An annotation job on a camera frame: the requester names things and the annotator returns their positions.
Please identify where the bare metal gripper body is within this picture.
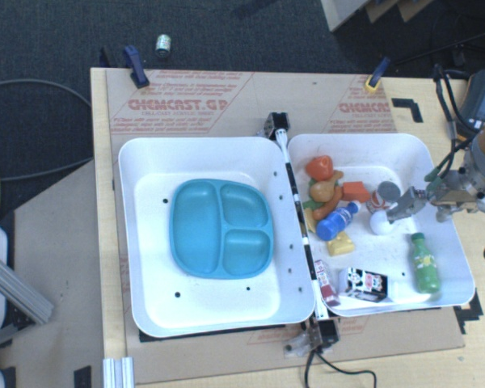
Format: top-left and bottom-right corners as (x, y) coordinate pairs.
(426, 167), (485, 222)

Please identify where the red and white can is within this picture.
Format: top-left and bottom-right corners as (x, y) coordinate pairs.
(365, 180), (403, 215)

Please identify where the white egg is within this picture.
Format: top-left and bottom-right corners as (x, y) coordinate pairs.
(369, 210), (395, 236)

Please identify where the white plastic tray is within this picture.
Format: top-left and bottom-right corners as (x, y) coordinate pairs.
(117, 136), (318, 339)
(286, 133), (477, 318)

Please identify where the orange carton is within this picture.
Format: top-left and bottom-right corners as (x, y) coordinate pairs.
(341, 180), (371, 204)

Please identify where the green plastic bottle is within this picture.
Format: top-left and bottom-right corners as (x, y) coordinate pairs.
(410, 232), (442, 295)

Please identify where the blue plastic bottle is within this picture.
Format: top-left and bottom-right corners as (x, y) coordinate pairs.
(315, 200), (362, 243)

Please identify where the yellow toy cheese wedge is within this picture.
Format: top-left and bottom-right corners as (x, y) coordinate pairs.
(326, 232), (356, 257)

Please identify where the orange-brown toy sausage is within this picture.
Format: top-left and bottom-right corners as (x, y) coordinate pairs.
(311, 186), (344, 221)

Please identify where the brown toy chicken drumstick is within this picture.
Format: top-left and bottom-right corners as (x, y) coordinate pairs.
(309, 170), (345, 203)

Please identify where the black and white carton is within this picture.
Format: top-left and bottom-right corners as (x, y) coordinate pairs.
(339, 266), (390, 304)

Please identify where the orange toy pepper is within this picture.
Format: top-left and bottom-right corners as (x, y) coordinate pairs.
(305, 154), (335, 181)

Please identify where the red and white carton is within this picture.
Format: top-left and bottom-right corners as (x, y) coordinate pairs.
(313, 259), (341, 308)

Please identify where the thin black and white rod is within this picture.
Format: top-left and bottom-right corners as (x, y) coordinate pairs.
(274, 129), (323, 319)

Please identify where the blue divided plate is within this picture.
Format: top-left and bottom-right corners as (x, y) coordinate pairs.
(169, 178), (275, 280)

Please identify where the brown cardboard board red print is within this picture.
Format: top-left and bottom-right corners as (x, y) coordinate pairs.
(104, 69), (466, 386)

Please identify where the small green can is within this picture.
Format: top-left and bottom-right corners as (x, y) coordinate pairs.
(154, 33), (173, 59)

